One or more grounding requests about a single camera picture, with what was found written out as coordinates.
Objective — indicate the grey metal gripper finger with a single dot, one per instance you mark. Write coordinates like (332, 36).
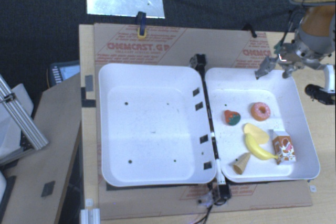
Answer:
(263, 68)
(288, 70)

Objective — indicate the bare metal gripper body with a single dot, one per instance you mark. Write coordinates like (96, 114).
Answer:
(300, 57)

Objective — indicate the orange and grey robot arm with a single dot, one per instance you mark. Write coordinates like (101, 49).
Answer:
(319, 10)

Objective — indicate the white plastic tray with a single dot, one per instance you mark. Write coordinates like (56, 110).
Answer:
(147, 123)
(286, 94)

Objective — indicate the pink frosted doughnut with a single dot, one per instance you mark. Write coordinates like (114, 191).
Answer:
(260, 111)

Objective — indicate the red and green strawberry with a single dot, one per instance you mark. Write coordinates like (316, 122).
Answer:
(232, 117)

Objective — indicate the yellow potato chip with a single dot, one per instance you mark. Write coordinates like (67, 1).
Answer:
(258, 133)

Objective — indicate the orange and white carton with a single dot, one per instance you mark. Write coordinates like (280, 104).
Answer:
(283, 147)

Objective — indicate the thin black and white rod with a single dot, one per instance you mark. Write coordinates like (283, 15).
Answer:
(210, 123)

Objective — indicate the yellow banana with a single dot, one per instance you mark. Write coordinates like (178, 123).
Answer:
(256, 149)

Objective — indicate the tan ice cream cone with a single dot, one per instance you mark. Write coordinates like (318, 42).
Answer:
(242, 163)

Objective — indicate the brown cardboard board red print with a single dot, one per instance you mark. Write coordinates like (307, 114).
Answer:
(168, 44)

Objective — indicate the black cylinder on white bracket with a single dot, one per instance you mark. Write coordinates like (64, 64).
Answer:
(321, 89)

